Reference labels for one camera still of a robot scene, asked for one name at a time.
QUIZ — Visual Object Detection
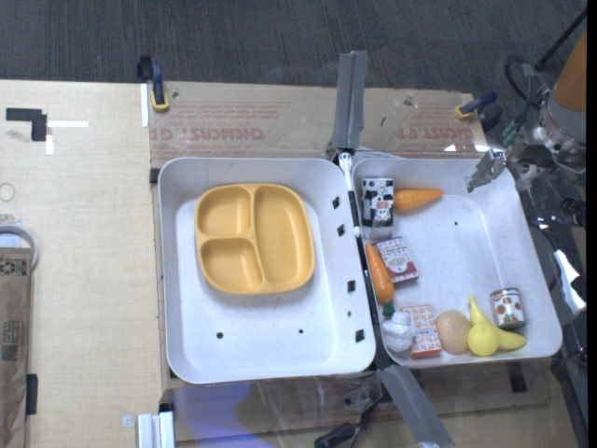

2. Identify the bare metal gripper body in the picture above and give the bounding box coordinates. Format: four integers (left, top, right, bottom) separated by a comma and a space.
505, 119, 588, 179

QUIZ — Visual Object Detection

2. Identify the orange carrot without leaves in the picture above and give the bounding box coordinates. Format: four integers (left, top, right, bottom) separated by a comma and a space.
393, 188, 445, 214

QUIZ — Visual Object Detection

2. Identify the white plastic tray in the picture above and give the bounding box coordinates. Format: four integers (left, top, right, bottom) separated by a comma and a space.
157, 156, 378, 385
350, 156, 564, 370

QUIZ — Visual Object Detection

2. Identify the black and white cow can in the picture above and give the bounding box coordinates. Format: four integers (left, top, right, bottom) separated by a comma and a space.
360, 177, 396, 229

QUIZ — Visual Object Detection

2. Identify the red and white carton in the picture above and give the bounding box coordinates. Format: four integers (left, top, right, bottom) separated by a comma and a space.
374, 236, 421, 288

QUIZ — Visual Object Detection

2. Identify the tomato print can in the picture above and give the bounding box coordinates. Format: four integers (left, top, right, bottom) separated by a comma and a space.
489, 287, 527, 330

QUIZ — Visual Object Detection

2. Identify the orange carrot with green top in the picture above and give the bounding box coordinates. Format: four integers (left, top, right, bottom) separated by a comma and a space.
364, 241, 397, 317

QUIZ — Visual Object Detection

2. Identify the yellow pear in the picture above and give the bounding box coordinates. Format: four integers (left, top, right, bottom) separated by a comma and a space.
466, 322, 501, 357

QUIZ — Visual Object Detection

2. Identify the yellow banana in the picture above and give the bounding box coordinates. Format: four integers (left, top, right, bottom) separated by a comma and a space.
466, 295, 528, 352

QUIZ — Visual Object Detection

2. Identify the orange print carton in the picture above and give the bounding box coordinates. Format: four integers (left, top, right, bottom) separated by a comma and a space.
400, 303, 443, 360

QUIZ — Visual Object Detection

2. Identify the small white bottle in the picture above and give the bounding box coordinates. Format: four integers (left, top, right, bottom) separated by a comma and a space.
382, 310, 417, 354

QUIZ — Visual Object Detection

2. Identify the brown cardboard board red print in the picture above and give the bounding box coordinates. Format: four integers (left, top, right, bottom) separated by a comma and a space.
147, 80, 552, 443

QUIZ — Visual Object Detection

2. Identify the orange divided plate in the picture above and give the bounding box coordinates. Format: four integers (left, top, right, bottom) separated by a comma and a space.
193, 182, 317, 296

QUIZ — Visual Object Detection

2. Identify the brown paper bag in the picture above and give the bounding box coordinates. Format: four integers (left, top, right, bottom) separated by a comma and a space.
0, 246, 35, 448

